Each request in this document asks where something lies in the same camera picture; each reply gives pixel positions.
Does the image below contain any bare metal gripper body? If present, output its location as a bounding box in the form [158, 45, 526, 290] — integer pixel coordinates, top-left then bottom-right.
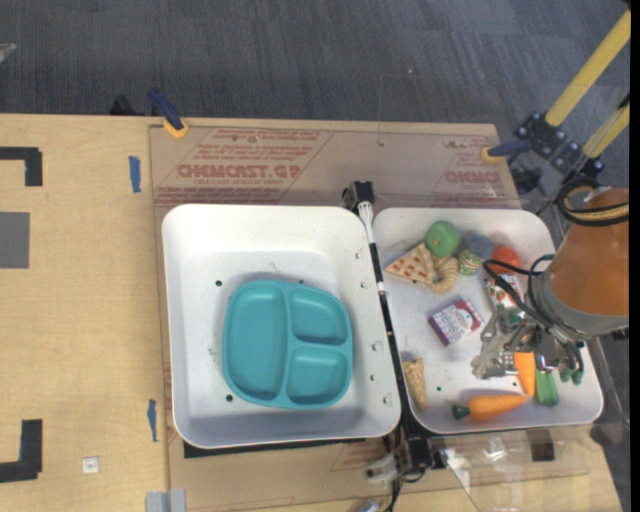
[480, 312, 557, 354]

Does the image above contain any short orange carrot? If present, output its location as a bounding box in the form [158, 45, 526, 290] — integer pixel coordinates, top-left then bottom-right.
[514, 351, 537, 397]

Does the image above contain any light green rounded block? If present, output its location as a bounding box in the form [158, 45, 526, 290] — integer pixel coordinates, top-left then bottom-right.
[534, 368, 560, 407]

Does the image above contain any white and red packet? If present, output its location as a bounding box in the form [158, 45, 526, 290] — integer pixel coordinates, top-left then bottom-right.
[484, 273, 526, 321]

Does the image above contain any white plastic tray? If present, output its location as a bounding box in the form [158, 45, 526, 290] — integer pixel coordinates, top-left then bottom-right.
[160, 203, 403, 450]
[372, 206, 605, 435]

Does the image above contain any long orange carrot green top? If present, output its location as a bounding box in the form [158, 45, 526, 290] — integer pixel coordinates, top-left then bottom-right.
[452, 393, 530, 423]

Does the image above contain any purple and white carton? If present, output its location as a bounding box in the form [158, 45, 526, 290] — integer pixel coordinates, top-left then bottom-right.
[427, 298, 485, 347]

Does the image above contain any orange-red toy tomato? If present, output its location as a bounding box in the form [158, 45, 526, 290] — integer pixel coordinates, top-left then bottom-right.
[488, 245, 523, 275]

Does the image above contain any tan toy ice cream cone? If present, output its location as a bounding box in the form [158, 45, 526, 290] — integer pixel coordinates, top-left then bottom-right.
[402, 356, 430, 412]

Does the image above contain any small green and white can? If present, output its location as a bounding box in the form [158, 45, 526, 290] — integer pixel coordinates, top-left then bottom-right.
[457, 248, 484, 277]

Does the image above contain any tan toy pretzel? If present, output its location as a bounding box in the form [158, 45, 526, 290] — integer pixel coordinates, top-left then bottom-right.
[417, 244, 460, 295]

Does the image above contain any green toy apple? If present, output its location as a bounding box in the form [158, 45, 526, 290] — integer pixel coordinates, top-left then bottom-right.
[424, 220, 462, 259]

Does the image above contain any toy pizza slice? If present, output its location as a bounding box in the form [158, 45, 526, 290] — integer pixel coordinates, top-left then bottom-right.
[383, 242, 434, 288]

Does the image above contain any thin black and white rod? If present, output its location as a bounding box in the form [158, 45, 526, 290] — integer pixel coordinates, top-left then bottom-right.
[357, 199, 407, 437]

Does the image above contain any teal divided plate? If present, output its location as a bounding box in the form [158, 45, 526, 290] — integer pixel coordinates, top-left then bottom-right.
[221, 279, 354, 410]

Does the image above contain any brown cardboard board red print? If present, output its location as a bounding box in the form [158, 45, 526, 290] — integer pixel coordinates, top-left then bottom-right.
[149, 117, 592, 512]

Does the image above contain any black block with thin wires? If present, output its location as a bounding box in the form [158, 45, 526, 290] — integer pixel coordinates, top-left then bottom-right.
[399, 434, 434, 471]
[342, 180, 376, 209]

